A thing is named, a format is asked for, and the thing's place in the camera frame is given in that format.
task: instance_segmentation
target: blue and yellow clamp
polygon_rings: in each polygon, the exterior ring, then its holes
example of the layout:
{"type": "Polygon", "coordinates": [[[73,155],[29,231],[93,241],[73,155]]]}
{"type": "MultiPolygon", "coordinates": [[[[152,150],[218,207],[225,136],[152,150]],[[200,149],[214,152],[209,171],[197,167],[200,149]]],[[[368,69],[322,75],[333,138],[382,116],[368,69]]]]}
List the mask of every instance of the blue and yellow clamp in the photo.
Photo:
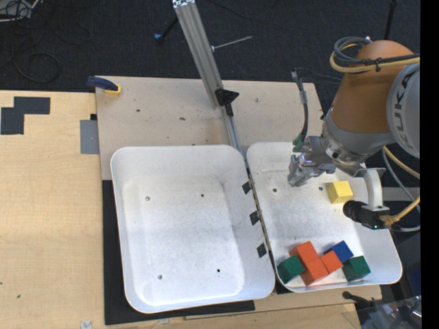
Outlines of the blue and yellow clamp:
{"type": "Polygon", "coordinates": [[[94,88],[104,89],[104,93],[109,95],[119,95],[121,92],[120,85],[110,82],[104,78],[93,77],[92,75],[88,77],[86,85],[94,88]]]}

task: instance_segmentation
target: black connector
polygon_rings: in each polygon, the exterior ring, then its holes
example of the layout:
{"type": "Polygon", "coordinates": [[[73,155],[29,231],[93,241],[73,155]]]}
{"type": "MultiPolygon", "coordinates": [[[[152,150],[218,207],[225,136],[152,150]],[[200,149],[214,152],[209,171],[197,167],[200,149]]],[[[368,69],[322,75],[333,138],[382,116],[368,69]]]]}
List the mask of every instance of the black connector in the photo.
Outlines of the black connector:
{"type": "Polygon", "coordinates": [[[389,210],[383,208],[382,211],[372,211],[364,208],[364,206],[366,206],[364,202],[349,200],[343,206],[343,213],[346,217],[367,228],[373,230],[384,229],[384,222],[380,220],[379,216],[388,215],[389,210]]]}

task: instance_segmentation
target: blue block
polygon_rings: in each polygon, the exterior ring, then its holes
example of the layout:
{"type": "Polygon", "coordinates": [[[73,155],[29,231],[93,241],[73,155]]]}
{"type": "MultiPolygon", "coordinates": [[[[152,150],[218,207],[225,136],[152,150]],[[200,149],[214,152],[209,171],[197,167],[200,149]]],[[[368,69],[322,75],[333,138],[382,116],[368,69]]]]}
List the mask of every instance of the blue block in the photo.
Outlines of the blue block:
{"type": "Polygon", "coordinates": [[[342,263],[345,263],[349,258],[354,256],[351,249],[344,241],[340,241],[338,244],[335,244],[333,247],[326,250],[324,253],[330,252],[331,250],[335,252],[335,254],[337,255],[337,257],[340,259],[342,263]]]}

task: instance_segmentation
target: orange block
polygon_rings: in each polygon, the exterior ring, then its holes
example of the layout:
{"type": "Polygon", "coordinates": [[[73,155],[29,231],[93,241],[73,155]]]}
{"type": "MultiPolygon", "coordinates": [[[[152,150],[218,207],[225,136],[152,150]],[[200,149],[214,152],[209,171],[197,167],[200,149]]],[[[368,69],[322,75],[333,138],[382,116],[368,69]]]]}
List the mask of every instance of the orange block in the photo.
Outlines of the orange block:
{"type": "Polygon", "coordinates": [[[332,273],[343,267],[342,261],[338,258],[337,254],[333,250],[325,253],[322,257],[320,257],[320,259],[329,273],[332,273]]]}
{"type": "Polygon", "coordinates": [[[302,264],[308,263],[309,261],[318,258],[317,251],[311,241],[306,241],[305,243],[297,245],[289,252],[289,255],[296,255],[302,264]]]}
{"type": "Polygon", "coordinates": [[[306,285],[310,285],[312,282],[322,279],[329,274],[320,258],[315,258],[305,263],[304,266],[305,271],[302,272],[300,276],[306,285]]]}

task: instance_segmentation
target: colored block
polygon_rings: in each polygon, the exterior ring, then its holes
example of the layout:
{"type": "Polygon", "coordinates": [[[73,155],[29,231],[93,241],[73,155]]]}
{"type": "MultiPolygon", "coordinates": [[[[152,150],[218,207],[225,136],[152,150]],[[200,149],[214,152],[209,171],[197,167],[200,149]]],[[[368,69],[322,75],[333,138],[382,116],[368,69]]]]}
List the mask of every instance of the colored block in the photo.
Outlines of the colored block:
{"type": "Polygon", "coordinates": [[[368,263],[364,256],[349,258],[343,263],[343,273],[348,282],[362,279],[370,273],[368,263]]]}
{"type": "Polygon", "coordinates": [[[335,252],[335,254],[337,255],[337,257],[341,263],[345,263],[349,258],[354,256],[351,249],[344,241],[340,241],[338,244],[335,244],[333,247],[331,247],[330,249],[328,249],[324,253],[326,254],[327,252],[330,252],[330,251],[335,252]]]}
{"type": "Polygon", "coordinates": [[[332,182],[327,189],[327,193],[332,204],[346,202],[354,195],[347,180],[332,182]]]}
{"type": "Polygon", "coordinates": [[[311,260],[318,258],[316,249],[311,241],[306,241],[300,245],[297,245],[289,252],[290,256],[296,255],[301,263],[308,263],[311,260]]]}
{"type": "Polygon", "coordinates": [[[325,253],[322,257],[320,257],[320,260],[322,260],[328,273],[333,273],[337,269],[343,267],[342,261],[340,261],[337,254],[334,251],[325,253]]]}
{"type": "Polygon", "coordinates": [[[305,271],[297,256],[291,256],[277,266],[277,272],[284,284],[305,271]]]}
{"type": "Polygon", "coordinates": [[[301,273],[300,277],[302,277],[302,280],[306,285],[310,285],[312,282],[322,279],[328,274],[329,273],[322,260],[320,258],[314,258],[305,263],[305,271],[301,273]]]}

